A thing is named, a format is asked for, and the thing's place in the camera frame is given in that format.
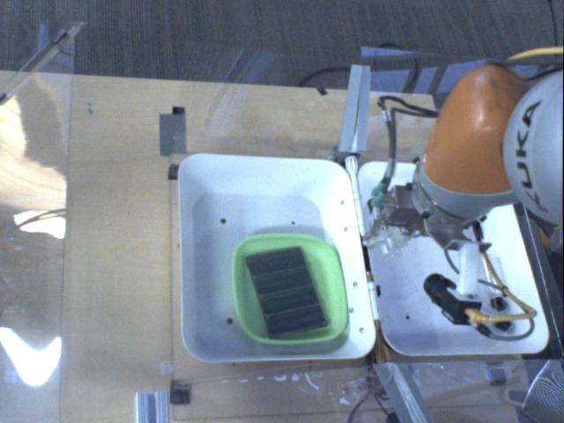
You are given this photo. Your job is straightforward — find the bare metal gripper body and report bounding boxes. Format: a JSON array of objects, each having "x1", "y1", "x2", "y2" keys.
[{"x1": 379, "y1": 184, "x2": 435, "y2": 241}]

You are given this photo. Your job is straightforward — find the white plastic tray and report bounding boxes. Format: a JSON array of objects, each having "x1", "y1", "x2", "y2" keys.
[
  {"x1": 177, "y1": 152, "x2": 377, "y2": 364},
  {"x1": 356, "y1": 160, "x2": 552, "y2": 358}
]

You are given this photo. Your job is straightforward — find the green square bowl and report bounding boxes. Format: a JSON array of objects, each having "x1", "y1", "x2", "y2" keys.
[{"x1": 231, "y1": 232, "x2": 350, "y2": 345}]

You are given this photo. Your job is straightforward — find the black ribbed rectangular block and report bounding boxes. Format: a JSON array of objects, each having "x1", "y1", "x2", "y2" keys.
[{"x1": 244, "y1": 245, "x2": 330, "y2": 338}]

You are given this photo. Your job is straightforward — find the black cylinder on white bracket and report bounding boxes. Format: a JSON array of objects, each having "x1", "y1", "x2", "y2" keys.
[{"x1": 423, "y1": 239, "x2": 493, "y2": 326}]

